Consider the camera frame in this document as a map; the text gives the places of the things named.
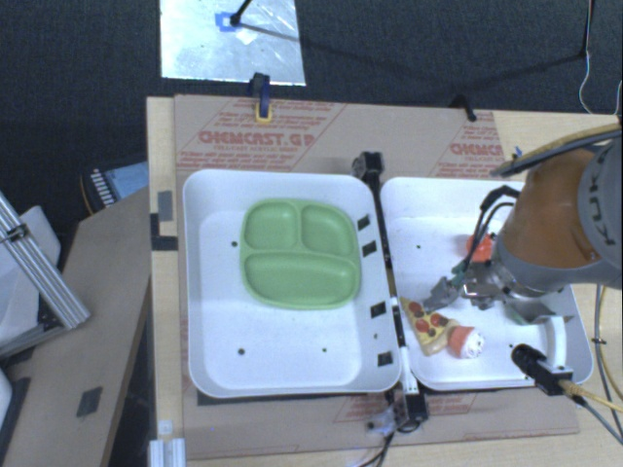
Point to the toy pizza slice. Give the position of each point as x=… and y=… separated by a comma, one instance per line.
x=428, y=326

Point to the orange red toy food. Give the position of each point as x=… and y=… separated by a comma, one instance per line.
x=482, y=248

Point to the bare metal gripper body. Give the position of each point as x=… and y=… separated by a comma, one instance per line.
x=487, y=287

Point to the brown cardboard board red print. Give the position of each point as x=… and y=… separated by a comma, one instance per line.
x=340, y=129

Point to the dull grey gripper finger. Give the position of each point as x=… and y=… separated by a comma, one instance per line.
x=442, y=296

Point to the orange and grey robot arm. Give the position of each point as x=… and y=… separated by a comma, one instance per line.
x=560, y=222

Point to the black cylinder on white bracket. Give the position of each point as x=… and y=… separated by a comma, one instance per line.
x=547, y=358

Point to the green divided plate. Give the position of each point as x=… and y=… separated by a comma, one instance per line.
x=299, y=253

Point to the thin black and white rod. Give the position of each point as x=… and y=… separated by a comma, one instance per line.
x=387, y=261

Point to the white plastic tray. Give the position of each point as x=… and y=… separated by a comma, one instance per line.
x=438, y=212
x=272, y=348

